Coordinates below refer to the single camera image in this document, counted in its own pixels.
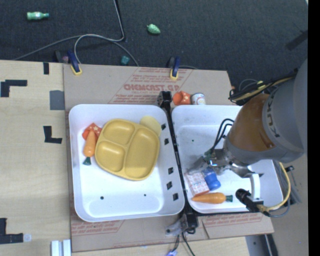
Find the clamp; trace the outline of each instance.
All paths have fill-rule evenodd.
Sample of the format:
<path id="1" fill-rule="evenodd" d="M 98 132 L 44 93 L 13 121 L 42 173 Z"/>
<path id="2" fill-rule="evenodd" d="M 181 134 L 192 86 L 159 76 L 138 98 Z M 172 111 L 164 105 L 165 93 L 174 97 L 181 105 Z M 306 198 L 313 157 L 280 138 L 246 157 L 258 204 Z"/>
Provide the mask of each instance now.
<path id="1" fill-rule="evenodd" d="M 180 57 L 177 56 L 175 57 L 174 59 L 174 64 L 173 64 L 173 67 L 170 71 L 170 79 L 171 80 L 177 80 L 178 79 L 178 69 L 179 69 L 179 66 L 180 66 Z"/>
<path id="2" fill-rule="evenodd" d="M 76 75 L 79 76 L 82 74 L 82 69 L 79 66 L 78 60 L 76 58 L 76 55 L 71 51 L 67 51 L 67 55 L 69 57 L 70 63 L 71 63 L 71 70 Z"/>

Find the orange object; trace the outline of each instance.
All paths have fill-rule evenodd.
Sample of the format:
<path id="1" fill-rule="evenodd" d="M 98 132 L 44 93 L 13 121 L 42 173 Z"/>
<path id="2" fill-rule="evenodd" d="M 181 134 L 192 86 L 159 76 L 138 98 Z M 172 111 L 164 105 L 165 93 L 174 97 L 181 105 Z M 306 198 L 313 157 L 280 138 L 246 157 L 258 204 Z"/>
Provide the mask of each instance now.
<path id="1" fill-rule="evenodd" d="M 93 122 L 82 133 L 82 137 L 86 140 L 83 148 L 83 154 L 86 156 L 83 164 L 86 166 L 91 165 L 90 158 L 95 155 L 96 143 L 98 141 L 101 130 L 102 129 Z"/>
<path id="2" fill-rule="evenodd" d="M 207 193 L 194 196 L 192 201 L 208 204 L 222 204 L 224 201 L 232 202 L 232 195 L 225 196 L 225 194 L 221 192 Z"/>
<path id="3" fill-rule="evenodd" d="M 89 134 L 86 137 L 85 145 L 83 148 L 83 154 L 91 158 L 95 155 L 95 149 L 96 149 L 96 135 L 93 130 L 89 131 Z"/>
<path id="4" fill-rule="evenodd" d="M 95 141 L 97 141 L 101 133 L 101 130 L 102 129 L 93 122 L 84 130 L 84 132 L 82 133 L 82 137 L 86 140 L 89 132 L 93 131 L 95 134 Z"/>
<path id="5" fill-rule="evenodd" d="M 173 95 L 172 100 L 176 106 L 190 105 L 191 104 L 190 98 L 191 98 L 191 95 L 189 93 L 186 93 L 185 91 L 181 90 L 181 91 L 176 92 Z"/>

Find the green toy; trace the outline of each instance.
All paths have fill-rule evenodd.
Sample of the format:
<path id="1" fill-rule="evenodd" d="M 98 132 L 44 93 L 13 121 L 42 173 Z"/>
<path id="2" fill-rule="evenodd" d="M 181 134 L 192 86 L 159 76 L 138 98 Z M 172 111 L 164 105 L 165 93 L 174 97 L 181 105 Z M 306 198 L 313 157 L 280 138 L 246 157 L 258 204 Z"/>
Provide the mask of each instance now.
<path id="1" fill-rule="evenodd" d="M 129 64 L 130 58 L 127 56 L 122 56 L 121 57 L 121 65 L 122 66 L 127 66 Z"/>
<path id="2" fill-rule="evenodd" d="M 151 34 L 160 34 L 160 29 L 156 25 L 150 24 L 150 25 L 147 25 L 146 27 Z"/>
<path id="3" fill-rule="evenodd" d="M 49 18 L 49 13 L 42 13 L 40 11 L 35 11 L 35 12 L 27 12 L 26 13 L 26 18 L 30 20 L 41 20 L 44 18 Z"/>

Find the wire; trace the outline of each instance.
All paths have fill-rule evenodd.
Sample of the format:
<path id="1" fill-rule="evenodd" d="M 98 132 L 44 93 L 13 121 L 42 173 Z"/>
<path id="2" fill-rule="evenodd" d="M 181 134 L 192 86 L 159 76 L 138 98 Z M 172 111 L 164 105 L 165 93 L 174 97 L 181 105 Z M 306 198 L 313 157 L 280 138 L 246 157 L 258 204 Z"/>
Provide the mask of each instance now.
<path id="1" fill-rule="evenodd" d="M 120 38 L 120 39 L 111 39 L 111 38 L 107 38 L 107 37 L 104 37 L 104 38 L 103 38 L 103 36 L 101 36 L 101 35 L 100 35 L 99 37 L 102 37 L 103 39 L 108 40 L 108 41 L 110 41 L 110 42 L 116 43 L 116 42 L 121 42 L 122 40 L 125 39 L 125 32 L 124 32 L 124 28 L 123 28 L 123 25 L 122 25 L 122 22 L 121 22 L 121 17 L 120 17 L 118 5 L 117 5 L 117 0 L 113 0 L 113 3 L 114 3 L 114 6 L 115 6 L 115 12 L 116 12 L 116 15 L 117 15 L 117 18 L 118 18 L 118 22 L 119 22 L 119 26 L 120 26 L 121 38 Z M 71 37 L 67 37 L 67 38 L 64 38 L 64 39 L 55 41 L 55 42 L 50 43 L 50 44 L 48 44 L 48 45 L 46 45 L 46 46 L 44 46 L 44 47 L 41 47 L 41 48 L 39 48 L 39 49 L 36 49 L 36 50 L 34 50 L 34 51 L 32 51 L 32 52 L 26 53 L 26 54 L 24 54 L 24 55 L 22 55 L 22 56 L 20 56 L 20 57 L 14 58 L 14 59 L 12 59 L 12 61 L 21 60 L 21 59 L 23 59 L 23 58 L 25 58 L 25 57 L 28 57 L 28 56 L 33 55 L 33 54 L 35 54 L 35 53 L 38 53 L 38 52 L 40 52 L 40 51 L 42 51 L 42 50 L 45 50 L 45 49 L 47 49 L 47 48 L 49 48 L 49 47 L 52 47 L 52 46 L 55 46 L 55 45 L 58 45 L 58 44 L 60 44 L 60 43 L 63 43 L 63 42 L 66 42 L 66 41 L 70 41 L 70 40 L 73 40 L 73 39 L 78 39 L 77 42 L 79 42 L 79 39 L 82 39 L 82 38 L 85 37 L 85 36 L 87 36 L 87 35 L 75 35 L 75 36 L 71 36 Z M 121 47 L 127 54 L 129 54 L 129 55 L 131 56 L 131 58 L 133 59 L 133 61 L 135 62 L 136 65 L 138 64 L 138 63 L 136 62 L 136 60 L 132 57 L 132 55 L 131 55 L 126 49 L 124 49 L 124 47 L 120 46 L 119 44 L 116 44 L 116 45 L 119 46 L 119 47 Z"/>
<path id="2" fill-rule="evenodd" d="M 67 38 L 65 38 L 65 39 L 61 39 L 61 40 L 59 40 L 59 41 L 55 41 L 55 42 L 50 43 L 50 44 L 48 44 L 48 45 L 46 45 L 46 46 L 44 46 L 44 47 L 41 47 L 41 48 L 36 49 L 36 50 L 34 50 L 34 51 L 32 51 L 32 52 L 29 52 L 29 53 L 27 53 L 27 54 L 25 54 L 25 55 L 22 55 L 22 56 L 17 57 L 17 58 L 13 58 L 12 61 L 21 60 L 21 59 L 23 59 L 23 58 L 25 58 L 25 57 L 28 57 L 28 56 L 32 55 L 32 54 L 38 53 L 38 52 L 40 52 L 40 51 L 42 51 L 42 50 L 45 50 L 45 49 L 47 49 L 47 48 L 49 48 L 49 47 L 51 47 L 51 46 L 55 46 L 55 45 L 57 45 L 57 44 L 60 44 L 60 43 L 63 43 L 63 42 L 66 42 L 66 41 L 69 41 L 69 40 L 72 40 L 72 39 L 76 39 L 76 38 L 79 38 L 79 37 L 81 37 L 81 35 L 75 35 L 75 36 L 67 37 Z"/>
<path id="3" fill-rule="evenodd" d="M 195 66 L 189 66 L 189 65 L 181 65 L 180 66 L 181 69 L 192 69 L 192 70 L 198 70 L 199 68 L 195 67 Z"/>
<path id="4" fill-rule="evenodd" d="M 268 217 L 271 217 L 271 218 L 280 218 L 280 217 L 285 216 L 285 215 L 289 212 L 289 210 L 290 210 L 290 200 L 288 200 L 287 202 L 288 202 L 288 206 L 287 206 L 285 212 L 283 212 L 283 213 L 281 213 L 281 214 L 278 214 L 278 215 L 276 215 L 276 214 L 270 214 L 270 213 L 268 212 L 267 216 L 268 216 Z"/>
<path id="5" fill-rule="evenodd" d="M 174 252 L 174 251 L 178 248 L 179 242 L 180 242 L 180 235 L 178 234 L 177 237 L 176 237 L 176 240 L 175 240 L 174 247 L 173 247 L 173 249 L 171 250 L 171 252 Z"/>
<path id="6" fill-rule="evenodd" d="M 248 81 L 251 81 L 251 83 L 246 84 L 243 88 L 241 88 L 242 85 L 243 85 L 245 82 L 248 82 Z M 246 89 L 246 88 L 249 87 L 249 86 L 256 85 L 257 82 L 258 82 L 258 80 L 251 79 L 251 78 L 244 79 L 244 80 L 242 80 L 242 82 L 239 84 L 238 90 L 239 90 L 239 91 L 242 91 L 242 90 Z"/>
<path id="7" fill-rule="evenodd" d="M 106 41 L 108 41 L 108 42 L 111 42 L 111 43 L 115 44 L 116 46 L 118 46 L 118 47 L 120 47 L 122 50 L 124 50 L 124 51 L 131 57 L 131 59 L 134 61 L 134 63 L 139 67 L 139 64 L 138 64 L 138 62 L 136 61 L 136 59 L 132 56 L 132 54 L 131 54 L 126 48 L 124 48 L 121 44 L 119 44 L 119 43 L 117 43 L 117 42 L 115 42 L 115 41 L 112 41 L 112 40 L 110 40 L 109 38 L 104 37 L 104 36 L 102 36 L 102 35 L 98 35 L 98 34 L 84 34 L 84 35 L 80 36 L 80 37 L 78 38 L 78 40 L 75 42 L 73 51 L 74 51 L 74 55 L 75 55 L 75 57 L 76 57 L 76 60 L 79 62 L 79 64 L 81 64 L 81 62 L 80 62 L 80 60 L 79 60 L 79 58 L 78 58 L 78 55 L 77 55 L 77 45 L 78 45 L 78 43 L 79 43 L 79 41 L 80 41 L 81 39 L 87 38 L 87 37 L 99 38 L 99 39 L 106 40 Z"/>
<path id="8" fill-rule="evenodd" d="M 219 142 L 221 141 L 221 139 L 223 138 L 227 126 L 232 126 L 231 123 L 227 123 L 227 124 L 223 127 L 224 123 L 227 122 L 227 121 L 230 121 L 230 122 L 232 122 L 232 123 L 234 122 L 234 120 L 232 120 L 232 119 L 230 119 L 230 118 L 226 118 L 226 119 L 224 119 L 224 120 L 222 121 L 222 123 L 220 124 L 219 130 L 218 130 L 218 133 L 217 133 L 217 135 L 216 135 L 216 137 L 215 137 L 213 146 L 209 149 L 210 154 L 213 153 L 213 151 L 215 150 L 216 146 L 218 145 L 218 143 L 219 143 Z"/>
<path id="9" fill-rule="evenodd" d="M 280 83 L 283 83 L 283 82 L 285 82 L 285 81 L 288 81 L 288 80 L 290 80 L 291 78 L 292 78 L 292 77 L 290 77 L 290 78 L 284 78 L 284 79 L 281 79 L 281 80 L 278 80 L 278 81 L 275 81 L 275 82 L 272 82 L 272 83 L 263 84 L 263 85 L 259 86 L 257 90 L 255 90 L 255 91 L 253 91 L 253 92 L 248 92 L 248 93 L 246 93 L 246 94 L 244 94 L 244 95 L 242 95 L 242 96 L 240 96 L 240 97 L 238 97 L 238 98 L 233 98 L 232 100 L 233 100 L 233 101 L 240 101 L 240 100 L 247 99 L 247 98 L 249 98 L 249 97 L 252 97 L 252 96 L 255 96 L 255 95 L 261 93 L 262 91 L 264 91 L 265 89 L 267 89 L 267 88 L 269 88 L 269 87 L 271 87 L 271 86 L 275 86 L 275 85 L 277 85 L 277 84 L 280 84 Z"/>
<path id="10" fill-rule="evenodd" d="M 260 210 L 262 212 L 267 212 L 269 213 L 270 211 L 274 211 L 274 210 L 278 210 L 281 206 L 283 206 L 286 202 L 289 202 L 289 197 L 290 197 L 290 193 L 291 193 L 291 183 L 290 183 L 290 179 L 289 176 L 287 174 L 286 169 L 284 168 L 283 164 L 281 162 L 279 162 L 279 165 L 281 167 L 281 170 L 283 171 L 284 177 L 286 179 L 286 182 L 288 184 L 288 188 L 287 188 L 287 192 L 286 192 L 286 196 L 285 198 L 278 204 L 274 205 L 274 206 L 264 206 L 261 205 L 260 206 Z"/>
<path id="11" fill-rule="evenodd" d="M 190 248 L 190 246 L 189 246 L 189 244 L 188 244 L 188 242 L 187 242 L 187 239 L 186 239 L 186 237 L 185 237 L 185 234 L 184 234 L 183 232 L 182 232 L 181 234 L 182 234 L 182 238 L 183 238 L 183 240 L 184 240 L 184 242 L 185 242 L 186 246 L 188 247 L 188 249 L 189 249 L 189 251 L 190 251 L 191 255 L 192 255 L 192 256 L 196 256 L 196 255 L 194 254 L 194 252 L 191 250 L 191 248 Z"/>

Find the yellow cable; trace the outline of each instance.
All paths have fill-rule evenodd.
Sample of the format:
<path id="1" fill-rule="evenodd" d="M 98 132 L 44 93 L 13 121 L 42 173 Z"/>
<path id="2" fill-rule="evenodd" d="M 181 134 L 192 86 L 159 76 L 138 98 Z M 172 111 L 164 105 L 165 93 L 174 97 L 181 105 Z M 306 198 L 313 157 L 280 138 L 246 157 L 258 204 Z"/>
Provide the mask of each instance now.
<path id="1" fill-rule="evenodd" d="M 246 94 L 244 94 L 244 95 L 242 95 L 242 96 L 240 96 L 240 97 L 238 97 L 238 98 L 232 99 L 232 100 L 233 100 L 234 102 L 240 101 L 240 100 L 244 100 L 244 99 L 246 99 L 246 98 L 249 98 L 249 97 L 251 97 L 251 96 L 254 96 L 254 95 L 262 92 L 263 90 L 265 90 L 265 89 L 266 89 L 267 87 L 269 87 L 270 85 L 275 86 L 275 85 L 277 85 L 277 84 L 279 84 L 279 83 L 283 83 L 283 82 L 285 82 L 285 81 L 287 81 L 287 80 L 290 80 L 290 79 L 292 79 L 292 77 L 280 79 L 280 80 L 278 80 L 278 81 L 276 81 L 276 82 L 274 82 L 274 83 L 268 83 L 268 84 L 262 85 L 262 86 L 260 86 L 257 90 L 255 90 L 255 91 L 253 91 L 253 92 L 248 92 L 248 93 L 246 93 Z"/>
<path id="2" fill-rule="evenodd" d="M 285 196 L 285 198 L 283 199 L 282 202 L 278 203 L 275 206 L 270 206 L 270 207 L 266 207 L 265 206 L 264 207 L 264 210 L 267 211 L 267 212 L 272 211 L 272 210 L 277 210 L 281 206 L 283 206 L 285 204 L 285 202 L 288 201 L 290 193 L 291 193 L 291 183 L 290 183 L 290 179 L 289 179 L 289 176 L 287 174 L 287 171 L 286 171 L 286 169 L 284 168 L 284 166 L 283 166 L 283 164 L 281 162 L 279 162 L 279 165 L 280 165 L 281 170 L 283 171 L 283 174 L 285 176 L 285 179 L 286 179 L 286 182 L 287 182 L 287 185 L 288 185 L 288 189 L 287 189 L 287 192 L 286 192 L 286 196 Z"/>

